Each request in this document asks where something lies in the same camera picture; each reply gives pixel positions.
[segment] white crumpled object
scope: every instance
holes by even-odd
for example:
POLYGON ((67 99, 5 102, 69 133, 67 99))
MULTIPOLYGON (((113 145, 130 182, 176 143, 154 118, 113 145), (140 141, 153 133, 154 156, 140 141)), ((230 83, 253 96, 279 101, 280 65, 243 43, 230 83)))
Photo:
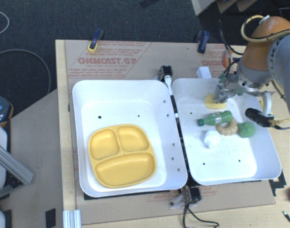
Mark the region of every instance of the white crumpled object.
POLYGON ((204 143, 210 148, 214 148, 214 147, 218 146, 218 144, 221 142, 221 140, 222 140, 222 137, 218 133, 217 130, 208 130, 205 133, 204 143))

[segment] toy bottle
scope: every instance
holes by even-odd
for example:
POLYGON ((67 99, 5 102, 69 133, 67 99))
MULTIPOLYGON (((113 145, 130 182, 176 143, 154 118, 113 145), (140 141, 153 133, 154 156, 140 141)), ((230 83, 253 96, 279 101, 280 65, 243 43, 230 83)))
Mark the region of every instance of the toy bottle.
POLYGON ((232 121, 232 113, 230 111, 224 111, 220 113, 210 114, 206 118, 200 118, 197 120, 198 126, 203 125, 216 125, 222 123, 230 123, 232 121))

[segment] table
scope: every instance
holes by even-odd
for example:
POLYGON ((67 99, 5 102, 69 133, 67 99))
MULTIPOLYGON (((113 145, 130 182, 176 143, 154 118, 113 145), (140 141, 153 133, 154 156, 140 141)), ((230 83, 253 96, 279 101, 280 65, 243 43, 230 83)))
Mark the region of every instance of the table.
MULTIPOLYGON (((153 62, 155 67, 160 65, 173 65, 179 61, 182 64, 192 61, 201 61, 200 55, 196 53, 196 44, 192 43, 152 43, 152 48, 159 50, 162 58, 155 57, 153 62), (167 60, 165 54, 169 48, 184 53, 178 54, 178 61, 167 60)), ((61 149, 61 168, 62 168, 62 186, 63 186, 63 208, 64 210, 77 209, 77 201, 75 195, 74 166, 71 142, 70 113, 68 111, 68 79, 67 79, 67 59, 66 59, 66 41, 56 40, 56 58, 57 58, 57 76, 58 76, 58 105, 59 105, 59 129, 60 129, 60 149, 61 149)), ((289 117, 285 103, 280 100, 277 94, 272 96, 273 113, 277 119, 289 117)), ((287 185, 283 189, 277 189, 276 203, 273 205, 249 207, 241 209, 227 209, 218 211, 209 211, 198 213, 198 216, 204 220, 214 220, 219 222, 221 227, 290 227, 290 223, 285 219, 282 211, 286 211, 290 215, 290 200, 288 191, 290 190, 290 130, 278 131, 270 129, 270 133, 276 146, 279 158, 282 164, 283 173, 287 185)), ((187 216, 187 224, 193 226, 201 226, 198 221, 194 220, 191 215, 187 216)), ((170 215, 164 217, 144 218, 118 221, 116 223, 100 223, 83 225, 86 228, 99 227, 182 227, 182 215, 170 215)))

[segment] pen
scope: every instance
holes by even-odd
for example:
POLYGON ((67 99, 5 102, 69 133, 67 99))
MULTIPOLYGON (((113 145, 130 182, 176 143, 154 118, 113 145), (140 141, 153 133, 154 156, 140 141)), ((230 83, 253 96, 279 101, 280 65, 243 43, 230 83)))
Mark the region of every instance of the pen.
POLYGON ((287 218, 287 220, 290 222, 290 217, 289 217, 289 215, 287 214, 287 212, 286 212, 286 211, 283 211, 283 214, 284 214, 284 216, 287 218))

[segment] yellow sponge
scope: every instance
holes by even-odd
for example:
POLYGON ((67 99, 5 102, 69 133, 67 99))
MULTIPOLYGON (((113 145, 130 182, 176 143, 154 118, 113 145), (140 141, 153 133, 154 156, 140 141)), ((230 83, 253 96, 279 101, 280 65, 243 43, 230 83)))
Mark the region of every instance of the yellow sponge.
POLYGON ((208 95, 205 98, 205 106, 209 109, 224 109, 226 108, 226 102, 225 103, 215 103, 213 101, 214 94, 208 95))

